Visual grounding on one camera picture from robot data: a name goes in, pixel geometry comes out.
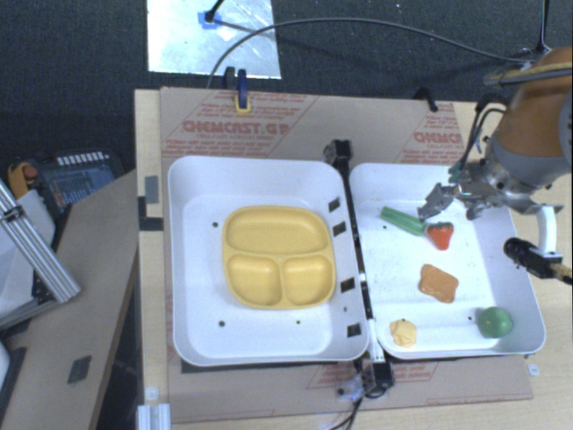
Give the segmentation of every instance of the toy bread slice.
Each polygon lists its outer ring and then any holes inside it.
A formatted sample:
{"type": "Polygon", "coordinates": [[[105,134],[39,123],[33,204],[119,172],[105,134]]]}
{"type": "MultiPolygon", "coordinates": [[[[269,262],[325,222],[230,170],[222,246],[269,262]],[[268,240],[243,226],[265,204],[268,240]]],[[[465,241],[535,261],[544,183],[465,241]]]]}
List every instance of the toy bread slice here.
{"type": "Polygon", "coordinates": [[[435,297],[442,303],[452,303],[456,297],[459,281],[441,269],[425,264],[422,268],[422,279],[418,288],[422,293],[435,297]]]}

